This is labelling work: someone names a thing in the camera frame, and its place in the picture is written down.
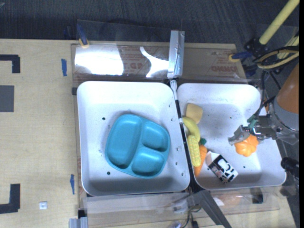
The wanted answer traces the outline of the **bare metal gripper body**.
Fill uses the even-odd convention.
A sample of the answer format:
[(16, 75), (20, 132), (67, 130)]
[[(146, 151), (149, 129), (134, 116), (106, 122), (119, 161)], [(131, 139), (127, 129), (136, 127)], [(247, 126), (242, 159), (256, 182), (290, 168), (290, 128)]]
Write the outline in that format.
[(249, 118), (249, 132), (251, 135), (255, 136), (258, 141), (277, 139), (276, 131), (268, 124), (267, 116), (252, 115)]

